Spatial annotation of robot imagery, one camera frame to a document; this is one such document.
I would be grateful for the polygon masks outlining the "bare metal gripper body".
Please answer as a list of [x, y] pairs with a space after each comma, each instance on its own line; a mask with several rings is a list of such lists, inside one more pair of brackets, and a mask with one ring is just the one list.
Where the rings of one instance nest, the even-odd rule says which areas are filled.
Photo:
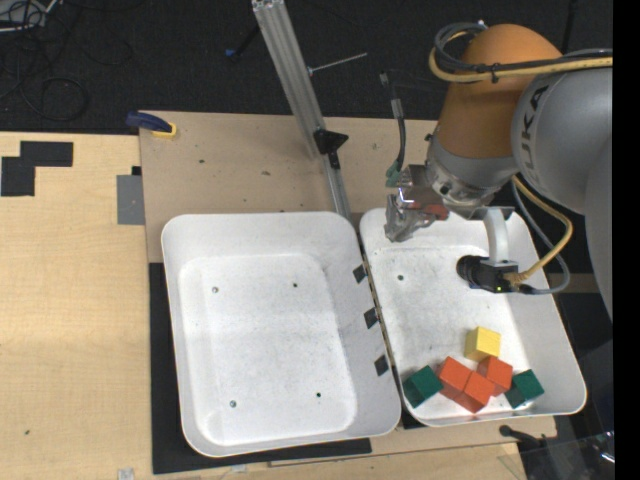
[[494, 186], [463, 181], [439, 165], [411, 164], [401, 172], [398, 184], [401, 208], [428, 212], [428, 207], [441, 205], [466, 219], [488, 205], [495, 195]]

